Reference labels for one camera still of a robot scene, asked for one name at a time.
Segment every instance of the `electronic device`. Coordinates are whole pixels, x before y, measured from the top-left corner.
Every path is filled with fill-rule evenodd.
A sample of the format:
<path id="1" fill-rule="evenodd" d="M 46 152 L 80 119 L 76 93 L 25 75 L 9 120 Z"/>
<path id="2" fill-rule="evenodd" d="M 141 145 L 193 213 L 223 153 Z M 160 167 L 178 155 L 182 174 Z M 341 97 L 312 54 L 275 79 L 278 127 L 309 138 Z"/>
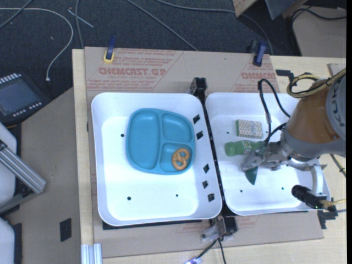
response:
<path id="1" fill-rule="evenodd" d="M 5 126 L 21 123 L 49 102 L 28 75 L 0 77 L 0 122 Z"/>

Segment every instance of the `blue divided plate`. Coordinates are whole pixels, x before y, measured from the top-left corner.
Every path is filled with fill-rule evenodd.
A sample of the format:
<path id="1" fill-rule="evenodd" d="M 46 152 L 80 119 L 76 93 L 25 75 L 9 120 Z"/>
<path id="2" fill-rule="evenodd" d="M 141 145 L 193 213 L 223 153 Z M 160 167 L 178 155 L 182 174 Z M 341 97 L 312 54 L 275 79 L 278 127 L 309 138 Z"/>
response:
<path id="1" fill-rule="evenodd" d="M 180 148 L 190 153 L 183 170 L 172 165 L 172 154 Z M 181 174 L 191 167 L 194 153 L 193 126 L 184 116 L 154 108 L 139 109 L 131 115 L 126 154 L 136 169 L 156 174 Z"/>

